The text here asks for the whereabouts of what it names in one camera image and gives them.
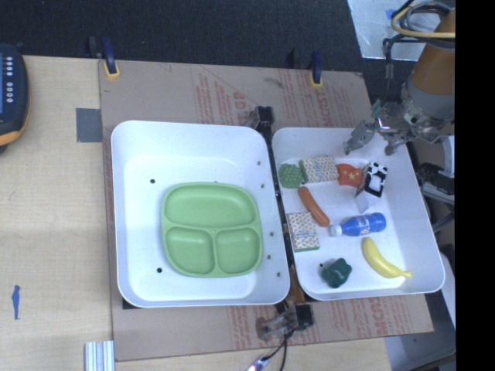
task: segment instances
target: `black device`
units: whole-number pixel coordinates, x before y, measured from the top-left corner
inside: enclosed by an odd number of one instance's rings
[[[24,59],[11,44],[0,43],[0,154],[26,129],[29,107],[29,81]]]

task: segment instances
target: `green plate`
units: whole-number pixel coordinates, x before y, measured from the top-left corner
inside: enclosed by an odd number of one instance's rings
[[[181,274],[230,277],[261,261],[261,223],[254,198],[237,185],[190,182],[173,186],[162,201],[167,260]]]

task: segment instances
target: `robotic hand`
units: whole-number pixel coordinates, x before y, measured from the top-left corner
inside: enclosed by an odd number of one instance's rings
[[[430,12],[443,15],[434,32],[423,33],[410,29],[407,20],[412,13]],[[404,37],[413,37],[416,42],[426,43],[415,68],[401,90],[401,102],[377,100],[371,107],[374,123],[361,121],[344,143],[348,155],[352,150],[363,147],[375,132],[388,141],[386,155],[392,155],[399,145],[421,138],[430,144],[444,142],[446,137],[441,129],[454,121],[454,83],[455,83],[455,27],[456,12],[437,2],[424,2],[410,5],[394,16],[392,28],[399,33],[393,39],[384,40],[384,52],[387,58],[387,79],[391,79],[391,46],[404,42]]]

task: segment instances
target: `white tray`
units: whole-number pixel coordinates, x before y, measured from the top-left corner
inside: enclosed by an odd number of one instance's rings
[[[141,308],[266,305],[288,294],[280,216],[268,150],[254,129],[226,125],[126,121],[111,136],[118,287]],[[258,204],[263,255],[236,277],[190,277],[175,271],[161,237],[162,197],[184,182],[223,182]]]
[[[336,163],[363,167],[378,162],[387,167],[383,196],[365,213],[381,212],[387,228],[372,233],[378,249],[390,262],[412,272],[412,277],[387,279],[368,265],[361,250],[364,237],[332,237],[327,228],[315,224],[320,248],[296,252],[295,267],[302,289],[320,301],[343,298],[367,298],[400,294],[417,294],[439,290],[445,271],[432,231],[425,204],[406,147],[386,156],[386,141],[378,134],[363,148],[345,155],[343,143],[352,129],[283,128],[275,132],[273,150],[277,170],[283,163],[297,165],[300,159],[332,155]],[[339,223],[345,217],[359,215],[354,200],[356,189],[338,181],[306,185],[315,201],[330,218]],[[281,187],[286,213],[307,211],[296,189]],[[346,283],[331,288],[320,276],[321,270],[338,258],[353,268]]]

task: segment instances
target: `cardboard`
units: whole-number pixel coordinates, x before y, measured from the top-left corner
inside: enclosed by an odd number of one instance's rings
[[[283,127],[353,128],[369,120],[370,101],[359,73],[322,73],[313,88],[309,70],[119,61],[120,76],[99,65],[111,310],[117,361],[275,347],[256,324],[275,306],[133,308],[117,286],[110,136],[126,120],[245,125],[256,106],[271,106],[272,130]],[[432,330],[423,294],[312,302],[315,324],[289,345],[346,341]]]

